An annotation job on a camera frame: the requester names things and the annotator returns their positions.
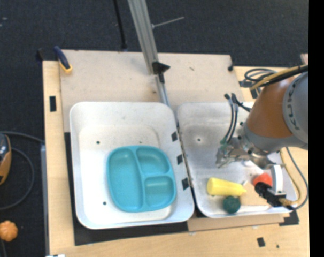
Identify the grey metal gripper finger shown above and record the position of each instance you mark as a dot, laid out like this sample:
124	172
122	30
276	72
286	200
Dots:
220	155
225	162

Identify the green broccoli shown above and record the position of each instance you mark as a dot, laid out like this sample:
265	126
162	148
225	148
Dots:
231	204

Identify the pale wood board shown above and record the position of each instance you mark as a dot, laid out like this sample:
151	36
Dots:
111	79

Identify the black block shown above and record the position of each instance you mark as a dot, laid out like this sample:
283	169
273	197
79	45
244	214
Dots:
160	67

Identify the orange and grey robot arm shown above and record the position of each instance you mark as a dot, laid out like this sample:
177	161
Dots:
274	111

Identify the orange toy pumpkin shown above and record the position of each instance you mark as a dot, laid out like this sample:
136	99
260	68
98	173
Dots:
7	231

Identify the white plastic tray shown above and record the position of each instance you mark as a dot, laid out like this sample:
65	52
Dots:
204	122
92	170

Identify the yellow squeeze bottle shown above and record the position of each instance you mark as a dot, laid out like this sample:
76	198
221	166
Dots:
222	187

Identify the blue divided plate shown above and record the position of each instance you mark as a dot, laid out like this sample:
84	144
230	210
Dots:
127	178

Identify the black cylinder on white bracket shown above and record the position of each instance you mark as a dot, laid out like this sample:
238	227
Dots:
276	179

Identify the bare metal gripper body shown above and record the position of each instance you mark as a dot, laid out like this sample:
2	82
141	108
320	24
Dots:
240	151

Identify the red-orange toy food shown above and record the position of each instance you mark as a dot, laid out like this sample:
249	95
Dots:
262	179

